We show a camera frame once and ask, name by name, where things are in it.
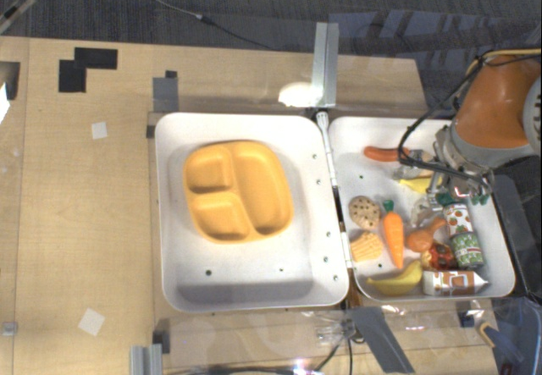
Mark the orange divided plate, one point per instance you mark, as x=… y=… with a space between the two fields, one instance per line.
x=254 y=183

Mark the red sausage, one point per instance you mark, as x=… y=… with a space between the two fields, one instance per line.
x=379 y=153

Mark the red and brown pizza slice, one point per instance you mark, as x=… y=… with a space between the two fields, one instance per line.
x=440 y=257

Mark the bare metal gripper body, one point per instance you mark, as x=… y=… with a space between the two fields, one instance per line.
x=454 y=161

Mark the yellow banana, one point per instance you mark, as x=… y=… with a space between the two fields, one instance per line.
x=398 y=282

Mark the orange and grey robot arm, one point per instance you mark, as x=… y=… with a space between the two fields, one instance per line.
x=491 y=111

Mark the white and brown carton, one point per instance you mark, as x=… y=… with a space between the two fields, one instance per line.
x=453 y=283

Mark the pale wood board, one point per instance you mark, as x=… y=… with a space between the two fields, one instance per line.
x=139 y=204

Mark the brown chocolate chip biscuit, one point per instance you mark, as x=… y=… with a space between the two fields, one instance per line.
x=364 y=212

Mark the orange carrot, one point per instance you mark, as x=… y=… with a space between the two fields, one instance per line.
x=394 y=233

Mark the white plastic tray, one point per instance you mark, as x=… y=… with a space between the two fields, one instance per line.
x=372 y=183
x=254 y=271

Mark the red print bottle green cap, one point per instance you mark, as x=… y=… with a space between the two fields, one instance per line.
x=458 y=218

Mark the green print can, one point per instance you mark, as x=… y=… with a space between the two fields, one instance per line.
x=466 y=250

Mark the brown chicken drumstick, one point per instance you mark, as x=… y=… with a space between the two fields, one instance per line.
x=419 y=240

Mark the yellow corn cob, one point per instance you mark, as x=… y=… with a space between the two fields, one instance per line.
x=366 y=247

